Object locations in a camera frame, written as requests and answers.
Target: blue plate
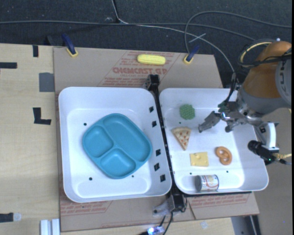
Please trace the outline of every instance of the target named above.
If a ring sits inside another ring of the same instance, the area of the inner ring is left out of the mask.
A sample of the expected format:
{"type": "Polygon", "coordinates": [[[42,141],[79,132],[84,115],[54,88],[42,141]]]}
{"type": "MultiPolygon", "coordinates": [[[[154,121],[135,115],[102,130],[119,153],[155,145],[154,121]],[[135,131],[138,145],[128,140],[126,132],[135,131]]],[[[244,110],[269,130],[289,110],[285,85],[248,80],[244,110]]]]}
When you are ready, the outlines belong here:
{"type": "Polygon", "coordinates": [[[90,159],[110,178],[134,173],[152,153],[152,145],[141,129],[122,114],[110,114],[93,124],[83,135],[83,148],[90,159]]]}

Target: wooden surface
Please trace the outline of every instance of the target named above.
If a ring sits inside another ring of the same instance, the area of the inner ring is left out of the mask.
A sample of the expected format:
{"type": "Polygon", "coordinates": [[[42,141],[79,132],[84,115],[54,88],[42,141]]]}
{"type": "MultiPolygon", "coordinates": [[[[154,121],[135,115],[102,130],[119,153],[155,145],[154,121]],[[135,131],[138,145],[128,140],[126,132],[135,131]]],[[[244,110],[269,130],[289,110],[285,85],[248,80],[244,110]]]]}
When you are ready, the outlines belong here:
{"type": "MultiPolygon", "coordinates": [[[[17,69],[0,72],[0,213],[19,212],[22,220],[0,223],[0,235],[39,234],[42,219],[59,218],[59,188],[53,92],[39,92],[39,73],[53,73],[52,47],[0,44],[0,62],[17,69]],[[34,124],[33,107],[51,125],[34,124]]],[[[147,226],[64,234],[136,235],[147,226]]],[[[233,235],[230,218],[174,222],[167,234],[233,235]]]]}

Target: cardboard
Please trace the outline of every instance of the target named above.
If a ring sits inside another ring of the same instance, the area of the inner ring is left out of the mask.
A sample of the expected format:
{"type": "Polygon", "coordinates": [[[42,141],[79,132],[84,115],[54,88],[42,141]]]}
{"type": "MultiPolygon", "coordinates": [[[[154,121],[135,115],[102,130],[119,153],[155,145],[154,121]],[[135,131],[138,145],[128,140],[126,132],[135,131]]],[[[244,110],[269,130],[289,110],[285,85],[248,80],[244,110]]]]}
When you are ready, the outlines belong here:
{"type": "MultiPolygon", "coordinates": [[[[71,86],[144,87],[149,74],[160,76],[159,91],[165,88],[222,88],[216,61],[212,55],[195,55],[193,62],[186,65],[183,63],[185,53],[88,48],[77,50],[79,55],[72,58],[65,47],[53,49],[61,231],[159,224],[163,217],[153,216],[152,208],[162,204],[166,200],[165,196],[87,204],[75,203],[66,197],[62,183],[57,102],[59,93],[71,86]],[[136,60],[138,54],[162,55],[166,63],[163,66],[140,64],[136,60]]],[[[258,213],[253,193],[206,195],[188,198],[186,211],[177,213],[173,221],[258,213]]]]}

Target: can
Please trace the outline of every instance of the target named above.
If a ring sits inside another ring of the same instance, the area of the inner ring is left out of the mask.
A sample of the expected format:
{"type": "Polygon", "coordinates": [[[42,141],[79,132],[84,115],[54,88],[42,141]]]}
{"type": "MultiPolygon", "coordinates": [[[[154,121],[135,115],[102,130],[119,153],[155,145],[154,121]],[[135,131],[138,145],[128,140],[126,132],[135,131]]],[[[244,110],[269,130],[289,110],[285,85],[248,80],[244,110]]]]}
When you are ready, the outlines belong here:
{"type": "Polygon", "coordinates": [[[219,188],[217,175],[197,175],[195,176],[195,188],[197,191],[212,191],[219,188]]]}

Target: toy pizza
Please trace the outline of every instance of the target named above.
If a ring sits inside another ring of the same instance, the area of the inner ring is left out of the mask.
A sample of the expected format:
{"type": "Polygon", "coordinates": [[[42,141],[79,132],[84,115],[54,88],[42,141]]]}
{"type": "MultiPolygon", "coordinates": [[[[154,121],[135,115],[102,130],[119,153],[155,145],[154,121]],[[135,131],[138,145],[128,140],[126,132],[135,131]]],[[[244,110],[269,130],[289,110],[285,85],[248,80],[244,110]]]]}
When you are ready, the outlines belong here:
{"type": "Polygon", "coordinates": [[[186,150],[191,136],[191,129],[188,127],[176,127],[172,130],[172,133],[183,150],[186,150]]]}

